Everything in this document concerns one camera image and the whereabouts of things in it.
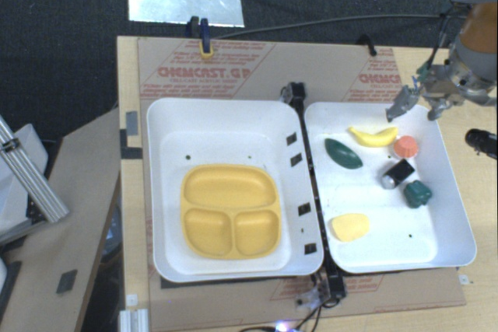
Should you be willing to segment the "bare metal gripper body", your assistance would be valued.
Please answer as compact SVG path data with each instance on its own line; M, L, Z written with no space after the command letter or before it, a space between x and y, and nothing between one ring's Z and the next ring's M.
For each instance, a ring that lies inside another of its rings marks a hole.
M461 105L470 101L479 106L495 106L496 69L481 72L462 63L424 64L417 72L420 94L428 102Z

